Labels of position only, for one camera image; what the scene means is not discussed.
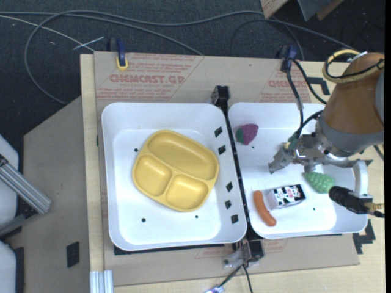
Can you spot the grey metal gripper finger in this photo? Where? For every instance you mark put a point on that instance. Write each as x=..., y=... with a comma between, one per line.
x=275, y=165
x=284, y=157

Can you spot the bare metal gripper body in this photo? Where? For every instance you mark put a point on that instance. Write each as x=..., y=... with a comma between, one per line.
x=308, y=151

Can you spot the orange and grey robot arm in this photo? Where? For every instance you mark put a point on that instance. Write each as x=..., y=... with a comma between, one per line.
x=351, y=102

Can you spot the green grapes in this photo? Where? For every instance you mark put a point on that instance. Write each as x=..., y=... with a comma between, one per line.
x=319, y=181

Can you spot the cow print milk carton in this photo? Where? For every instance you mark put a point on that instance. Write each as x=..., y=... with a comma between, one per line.
x=285, y=196

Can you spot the thin black and white rod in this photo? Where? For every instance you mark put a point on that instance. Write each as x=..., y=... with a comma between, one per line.
x=237, y=169

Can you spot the purple grapes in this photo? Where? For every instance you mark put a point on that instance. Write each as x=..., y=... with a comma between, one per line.
x=249, y=133

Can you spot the orange sausage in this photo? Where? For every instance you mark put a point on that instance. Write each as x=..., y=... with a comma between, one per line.
x=263, y=209

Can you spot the white plastic tray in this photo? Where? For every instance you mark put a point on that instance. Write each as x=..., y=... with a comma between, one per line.
x=171, y=227
x=305, y=224

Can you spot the yellow divided plate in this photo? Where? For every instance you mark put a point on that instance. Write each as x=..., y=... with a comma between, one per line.
x=174, y=163

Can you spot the brown cardboard board red print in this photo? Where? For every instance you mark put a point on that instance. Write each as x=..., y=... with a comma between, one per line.
x=189, y=81

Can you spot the black cylinder on white bracket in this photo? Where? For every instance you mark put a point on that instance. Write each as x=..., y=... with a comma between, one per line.
x=348, y=197

